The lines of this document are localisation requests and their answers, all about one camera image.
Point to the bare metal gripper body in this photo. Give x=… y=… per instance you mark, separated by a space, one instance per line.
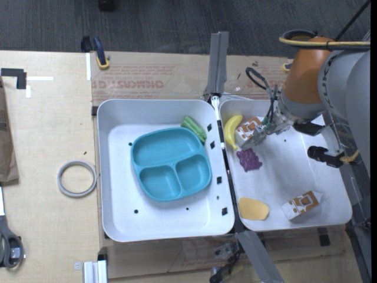
x=279 y=122

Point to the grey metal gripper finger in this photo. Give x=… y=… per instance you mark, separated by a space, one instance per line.
x=259 y=135

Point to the orange and white carton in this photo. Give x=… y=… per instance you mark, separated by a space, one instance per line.
x=300 y=206
x=245 y=133

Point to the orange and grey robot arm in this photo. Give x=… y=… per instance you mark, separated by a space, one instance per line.
x=330 y=81

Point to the purple grapes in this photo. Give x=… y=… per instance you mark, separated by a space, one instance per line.
x=248 y=159

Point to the yellow banana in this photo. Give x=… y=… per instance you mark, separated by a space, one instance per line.
x=230 y=130

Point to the white plastic tray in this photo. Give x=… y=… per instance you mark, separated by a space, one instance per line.
x=165 y=223
x=288 y=172

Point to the green bean pods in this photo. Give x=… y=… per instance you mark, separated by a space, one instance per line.
x=195 y=127

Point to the yellow oval biscuit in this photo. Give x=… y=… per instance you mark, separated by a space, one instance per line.
x=253 y=208

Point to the blue divided plate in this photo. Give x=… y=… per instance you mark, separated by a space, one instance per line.
x=165 y=158

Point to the brown cardboard board red print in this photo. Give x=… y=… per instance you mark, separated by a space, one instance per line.
x=141 y=81

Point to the small black round object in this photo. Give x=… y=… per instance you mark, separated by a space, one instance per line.
x=106 y=2

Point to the white tape roll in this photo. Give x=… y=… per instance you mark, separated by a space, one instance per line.
x=61 y=184

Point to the brown paper bag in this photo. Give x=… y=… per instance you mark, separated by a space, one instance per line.
x=6 y=146

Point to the black cylinder on white bracket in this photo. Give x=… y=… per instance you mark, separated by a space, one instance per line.
x=322 y=155

